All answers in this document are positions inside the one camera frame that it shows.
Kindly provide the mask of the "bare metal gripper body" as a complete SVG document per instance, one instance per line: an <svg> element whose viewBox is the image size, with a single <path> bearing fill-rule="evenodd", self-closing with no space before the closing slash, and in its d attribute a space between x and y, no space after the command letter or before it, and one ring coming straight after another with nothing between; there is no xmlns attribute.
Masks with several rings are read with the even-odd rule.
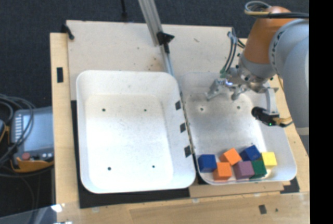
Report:
<svg viewBox="0 0 333 224"><path fill-rule="evenodd" d="M225 77L225 85L231 90L244 92L252 90L256 93L263 93L270 86L267 79L255 76L246 68L233 67Z"/></svg>

